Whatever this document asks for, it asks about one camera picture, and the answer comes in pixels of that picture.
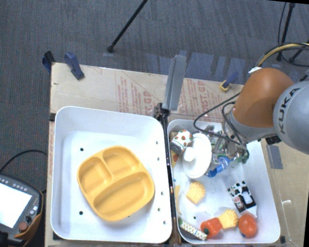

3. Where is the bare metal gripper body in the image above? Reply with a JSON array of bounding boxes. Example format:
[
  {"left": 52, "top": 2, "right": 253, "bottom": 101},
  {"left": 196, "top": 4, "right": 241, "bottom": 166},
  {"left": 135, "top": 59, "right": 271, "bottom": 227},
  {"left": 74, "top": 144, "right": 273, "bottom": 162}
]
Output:
[{"left": 212, "top": 131, "right": 251, "bottom": 163}]

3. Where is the blue plastic bottle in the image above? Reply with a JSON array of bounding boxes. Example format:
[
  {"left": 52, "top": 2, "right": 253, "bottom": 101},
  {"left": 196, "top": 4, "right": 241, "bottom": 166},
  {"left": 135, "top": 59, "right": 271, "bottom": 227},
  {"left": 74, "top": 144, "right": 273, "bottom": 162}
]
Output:
[{"left": 205, "top": 153, "right": 234, "bottom": 181}]

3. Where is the white bowl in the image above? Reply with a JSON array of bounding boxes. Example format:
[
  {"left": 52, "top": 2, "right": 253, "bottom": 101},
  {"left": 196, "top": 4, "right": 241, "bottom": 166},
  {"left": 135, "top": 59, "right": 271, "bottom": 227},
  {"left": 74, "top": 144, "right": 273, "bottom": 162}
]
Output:
[{"left": 178, "top": 131, "right": 216, "bottom": 181}]

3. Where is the white plastic tray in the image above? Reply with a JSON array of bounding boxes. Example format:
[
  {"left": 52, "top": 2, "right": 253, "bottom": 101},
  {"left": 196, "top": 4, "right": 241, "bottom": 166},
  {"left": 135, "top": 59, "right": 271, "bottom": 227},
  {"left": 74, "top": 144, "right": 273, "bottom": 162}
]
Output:
[
  {"left": 41, "top": 104, "right": 186, "bottom": 247},
  {"left": 154, "top": 117, "right": 293, "bottom": 247}
]

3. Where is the white cup with strawberry print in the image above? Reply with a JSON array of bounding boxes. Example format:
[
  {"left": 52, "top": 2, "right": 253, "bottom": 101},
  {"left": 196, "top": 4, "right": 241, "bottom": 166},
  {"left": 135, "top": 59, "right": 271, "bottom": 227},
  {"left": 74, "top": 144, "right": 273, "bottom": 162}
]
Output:
[{"left": 169, "top": 127, "right": 195, "bottom": 156}]

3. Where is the black and white cow carton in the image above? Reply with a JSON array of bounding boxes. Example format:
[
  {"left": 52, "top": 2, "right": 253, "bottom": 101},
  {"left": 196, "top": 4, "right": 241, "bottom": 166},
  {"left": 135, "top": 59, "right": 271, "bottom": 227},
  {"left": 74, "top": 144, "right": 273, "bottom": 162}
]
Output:
[{"left": 224, "top": 178, "right": 260, "bottom": 216}]

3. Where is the yellow waffle biscuit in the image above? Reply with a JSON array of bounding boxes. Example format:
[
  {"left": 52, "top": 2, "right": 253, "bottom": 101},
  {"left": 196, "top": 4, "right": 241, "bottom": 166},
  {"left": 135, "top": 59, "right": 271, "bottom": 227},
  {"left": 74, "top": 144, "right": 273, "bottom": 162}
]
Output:
[
  {"left": 216, "top": 207, "right": 241, "bottom": 232},
  {"left": 184, "top": 179, "right": 208, "bottom": 206}
]

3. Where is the yellow pizza slice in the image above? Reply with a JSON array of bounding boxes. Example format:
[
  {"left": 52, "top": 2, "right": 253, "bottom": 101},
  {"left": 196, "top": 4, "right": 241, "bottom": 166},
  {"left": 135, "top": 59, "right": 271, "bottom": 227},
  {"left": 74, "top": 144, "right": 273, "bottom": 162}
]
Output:
[{"left": 170, "top": 149, "right": 181, "bottom": 169}]

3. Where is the orange ball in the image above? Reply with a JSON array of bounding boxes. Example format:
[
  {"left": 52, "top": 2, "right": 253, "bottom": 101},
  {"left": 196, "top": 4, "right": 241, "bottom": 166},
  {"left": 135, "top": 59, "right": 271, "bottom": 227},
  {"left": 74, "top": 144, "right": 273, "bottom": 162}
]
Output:
[{"left": 236, "top": 212, "right": 260, "bottom": 240}]

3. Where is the orange bell pepper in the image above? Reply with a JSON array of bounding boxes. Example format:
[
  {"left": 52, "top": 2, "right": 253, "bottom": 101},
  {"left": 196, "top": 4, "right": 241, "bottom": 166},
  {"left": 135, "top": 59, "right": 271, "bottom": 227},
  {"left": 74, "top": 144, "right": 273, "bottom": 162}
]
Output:
[{"left": 199, "top": 215, "right": 225, "bottom": 241}]

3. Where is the white dotted packet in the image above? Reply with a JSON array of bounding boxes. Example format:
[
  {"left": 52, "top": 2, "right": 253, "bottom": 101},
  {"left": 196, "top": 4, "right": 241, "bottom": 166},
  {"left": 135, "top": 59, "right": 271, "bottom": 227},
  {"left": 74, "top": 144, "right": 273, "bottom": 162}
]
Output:
[{"left": 176, "top": 218, "right": 210, "bottom": 242}]

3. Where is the yellow divided plate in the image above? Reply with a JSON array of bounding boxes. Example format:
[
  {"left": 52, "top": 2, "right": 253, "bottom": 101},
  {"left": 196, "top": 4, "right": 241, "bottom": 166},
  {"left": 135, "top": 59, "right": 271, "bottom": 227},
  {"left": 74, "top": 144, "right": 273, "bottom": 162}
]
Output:
[{"left": 72, "top": 141, "right": 160, "bottom": 227}]

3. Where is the black tripod stand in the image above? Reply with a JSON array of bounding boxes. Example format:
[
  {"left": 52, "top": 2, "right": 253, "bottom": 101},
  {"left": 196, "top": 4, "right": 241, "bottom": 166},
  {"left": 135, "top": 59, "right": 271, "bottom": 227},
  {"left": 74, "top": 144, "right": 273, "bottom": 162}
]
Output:
[
  {"left": 275, "top": 2, "right": 309, "bottom": 66},
  {"left": 106, "top": 0, "right": 156, "bottom": 58}
]

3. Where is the brown cardboard board red print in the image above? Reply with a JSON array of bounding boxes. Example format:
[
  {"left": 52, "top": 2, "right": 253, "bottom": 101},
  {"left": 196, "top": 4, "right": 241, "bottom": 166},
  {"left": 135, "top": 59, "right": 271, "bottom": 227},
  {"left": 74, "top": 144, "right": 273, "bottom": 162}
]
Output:
[{"left": 31, "top": 61, "right": 309, "bottom": 247}]

